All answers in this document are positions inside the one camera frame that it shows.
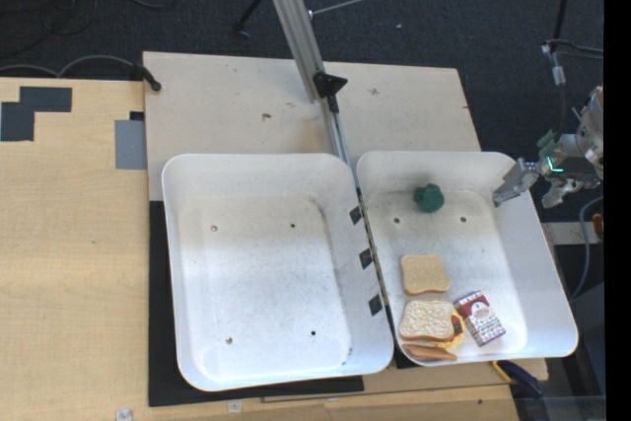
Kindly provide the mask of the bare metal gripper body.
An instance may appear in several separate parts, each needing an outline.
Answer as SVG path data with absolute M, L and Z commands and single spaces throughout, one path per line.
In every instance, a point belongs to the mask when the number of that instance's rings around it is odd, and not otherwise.
M 537 141 L 539 173 L 550 183 L 570 188 L 595 188 L 603 179 L 603 116 L 577 113 L 576 130 L 565 131 L 568 112 Z

